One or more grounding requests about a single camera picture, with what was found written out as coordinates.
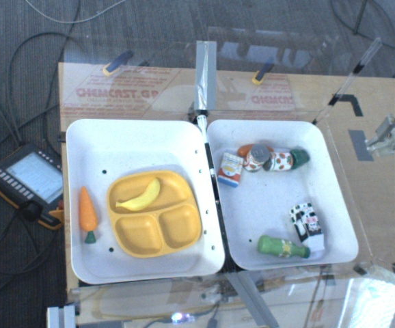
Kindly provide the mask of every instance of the dark floor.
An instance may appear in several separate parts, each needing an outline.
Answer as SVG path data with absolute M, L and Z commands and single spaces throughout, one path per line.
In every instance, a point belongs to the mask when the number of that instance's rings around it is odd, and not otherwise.
M 48 16 L 74 21 L 95 16 L 119 0 L 30 1 Z M 274 72 L 344 76 L 380 37 L 383 47 L 361 76 L 395 77 L 395 0 L 368 0 L 355 31 L 362 1 L 128 0 L 71 25 L 41 16 L 24 0 L 0 0 L 0 108 L 11 126 L 13 113 L 24 142 L 60 150 L 57 107 L 40 114 L 57 104 L 55 67 L 64 57 L 68 33 L 68 42 L 82 44 L 97 58 L 118 40 L 149 40 L 153 45 L 216 40 L 219 47 L 223 42 L 226 46 L 219 48 L 219 69 L 255 70 L 254 60 L 259 59 L 248 55 L 248 46 L 267 45 L 293 52 L 292 59 L 277 58 Z M 296 52 L 303 49 L 307 59 L 295 62 Z M 174 53 L 161 53 L 157 62 L 184 66 Z M 19 143 L 0 116 L 0 159 Z M 13 214 L 0 198 L 0 327 L 45 327 L 45 308 L 66 302 L 63 231 L 13 219 Z

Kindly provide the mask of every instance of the white cable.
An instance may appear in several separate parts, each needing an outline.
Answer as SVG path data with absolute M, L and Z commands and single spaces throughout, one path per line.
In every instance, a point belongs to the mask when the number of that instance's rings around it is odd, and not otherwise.
M 104 9 L 103 11 L 97 13 L 95 16 L 91 16 L 89 18 L 81 19 L 81 20 L 57 20 L 54 19 L 53 17 L 47 16 L 45 13 L 41 12 L 38 8 L 36 8 L 29 0 L 25 0 L 31 8 L 33 8 L 37 13 L 39 13 L 41 16 L 49 19 L 50 21 L 56 22 L 56 23 L 61 23 L 61 24 L 66 24 L 66 25 L 71 25 L 71 24 L 76 24 L 76 23 L 84 23 L 91 21 L 101 15 L 103 15 L 106 11 L 109 11 L 110 9 L 114 8 L 115 6 L 119 6 L 121 3 L 124 3 L 127 0 L 120 0 L 117 3 L 114 3 L 113 5 L 109 6 L 108 8 Z

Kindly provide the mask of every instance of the metal can lid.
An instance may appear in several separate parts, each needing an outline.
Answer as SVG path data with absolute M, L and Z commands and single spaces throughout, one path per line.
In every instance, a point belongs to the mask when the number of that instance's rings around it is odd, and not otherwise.
M 261 163 L 265 163 L 271 157 L 271 153 L 267 147 L 261 143 L 257 143 L 251 147 L 250 151 L 253 158 Z

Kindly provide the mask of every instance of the banana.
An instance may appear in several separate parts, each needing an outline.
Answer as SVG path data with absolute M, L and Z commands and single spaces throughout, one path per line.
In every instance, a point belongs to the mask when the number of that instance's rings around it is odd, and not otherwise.
M 158 198 L 160 189 L 161 186 L 159 183 L 159 179 L 154 178 L 152 181 L 149 182 L 146 190 L 141 195 L 126 202 L 116 202 L 115 207 L 126 208 L 131 211 L 142 210 L 144 208 L 147 208 L 155 201 L 155 199 Z

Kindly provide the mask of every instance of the yellow tray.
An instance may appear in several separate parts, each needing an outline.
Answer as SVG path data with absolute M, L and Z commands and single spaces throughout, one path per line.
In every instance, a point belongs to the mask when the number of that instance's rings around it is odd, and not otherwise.
M 116 202 L 137 197 L 153 178 L 160 180 L 158 198 L 141 211 L 116 208 Z M 120 247 L 137 258 L 180 251 L 200 237 L 202 224 L 192 190 L 176 172 L 157 170 L 119 178 L 107 192 L 111 226 Z

